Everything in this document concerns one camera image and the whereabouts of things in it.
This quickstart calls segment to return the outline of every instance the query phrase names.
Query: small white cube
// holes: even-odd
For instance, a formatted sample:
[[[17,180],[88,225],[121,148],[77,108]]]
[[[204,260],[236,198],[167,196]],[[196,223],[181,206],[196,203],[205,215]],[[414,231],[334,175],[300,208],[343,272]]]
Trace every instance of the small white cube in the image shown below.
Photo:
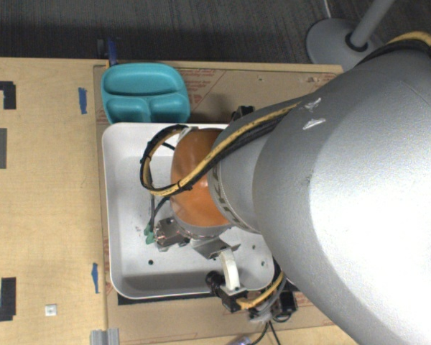
[[[57,316],[57,304],[45,305],[45,315],[47,317]]]

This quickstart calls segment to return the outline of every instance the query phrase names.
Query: round metal base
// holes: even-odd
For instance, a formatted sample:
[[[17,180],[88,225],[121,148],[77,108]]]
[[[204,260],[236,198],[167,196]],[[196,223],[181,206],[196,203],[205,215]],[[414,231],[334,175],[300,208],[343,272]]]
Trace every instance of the round metal base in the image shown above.
[[[356,51],[346,43],[346,36],[356,24],[345,19],[324,19],[311,27],[307,35],[307,52],[314,64],[337,64],[350,70],[368,54],[382,46],[372,35],[364,51]]]

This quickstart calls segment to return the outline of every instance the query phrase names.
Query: wooden table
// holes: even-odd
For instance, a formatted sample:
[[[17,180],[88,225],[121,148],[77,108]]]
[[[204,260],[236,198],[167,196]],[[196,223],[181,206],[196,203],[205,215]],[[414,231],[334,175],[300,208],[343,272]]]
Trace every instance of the wooden table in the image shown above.
[[[107,231],[103,180],[98,168],[98,139],[106,124],[102,109],[95,106],[99,101],[98,76],[105,64],[103,60],[0,58],[0,82],[16,86],[15,109],[4,109],[4,93],[0,91],[2,139],[6,133],[6,167],[0,168],[0,297],[2,279],[10,279],[4,285],[11,288],[0,298],[0,316],[6,314],[0,317],[0,344],[89,344],[92,330],[106,330],[109,326],[120,328],[122,344],[229,335],[209,342],[194,340],[195,344],[226,344],[235,334],[227,323],[245,322],[240,316],[235,321],[225,321],[227,329],[191,332],[188,336],[185,331],[189,329],[182,335],[176,333],[177,324],[166,323],[167,329],[163,330],[163,323],[157,323],[164,335],[149,336],[148,330],[141,330],[137,318],[132,316],[144,310],[150,314],[150,307],[120,308],[108,278],[106,285]],[[250,80],[259,82],[257,91],[267,93],[266,85],[274,91],[278,87],[274,82],[282,81],[282,75],[275,73],[298,72],[301,76],[297,77],[295,92],[302,95],[320,86],[319,81],[335,76],[329,73],[340,72],[337,67],[322,65],[169,64],[180,68],[186,78],[190,97],[193,96],[193,110],[204,109],[198,103],[203,98],[201,93],[205,93],[205,106],[209,109],[206,113],[212,114],[218,107],[217,103],[209,102],[211,97],[226,100],[243,87],[243,94],[236,97],[253,98],[251,93],[245,93],[249,87],[252,89]],[[218,84],[197,86],[190,79],[195,79],[194,70],[198,68],[212,70],[215,75],[211,81]],[[204,115],[194,111],[193,116],[196,114]],[[15,313],[12,313],[13,282]],[[186,303],[177,304],[174,315],[179,314],[177,310],[188,312],[203,303],[204,308],[207,305],[220,308],[215,322],[226,317],[215,299],[180,302]],[[157,312],[151,313],[150,318],[159,321],[164,306],[155,306]],[[298,322],[299,326],[307,327],[304,323],[300,325],[300,318]],[[284,344],[301,344],[296,342],[299,339],[306,339],[307,344],[353,344],[332,323],[322,324],[329,326],[280,331],[279,336]]]

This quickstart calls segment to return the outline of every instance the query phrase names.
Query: gray pole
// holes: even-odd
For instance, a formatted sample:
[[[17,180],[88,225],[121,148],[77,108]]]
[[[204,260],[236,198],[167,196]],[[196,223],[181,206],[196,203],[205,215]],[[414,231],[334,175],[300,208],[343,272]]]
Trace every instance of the gray pole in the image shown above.
[[[369,10],[351,34],[350,41],[355,47],[363,47],[388,12],[395,0],[374,0]]]

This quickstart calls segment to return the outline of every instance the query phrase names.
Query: teal container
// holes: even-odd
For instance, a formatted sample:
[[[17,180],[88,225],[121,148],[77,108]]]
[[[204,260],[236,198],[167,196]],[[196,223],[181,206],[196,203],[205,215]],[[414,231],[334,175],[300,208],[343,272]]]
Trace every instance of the teal container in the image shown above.
[[[102,75],[101,95],[111,124],[184,123],[190,102],[182,76],[161,63],[131,63],[110,67]]]

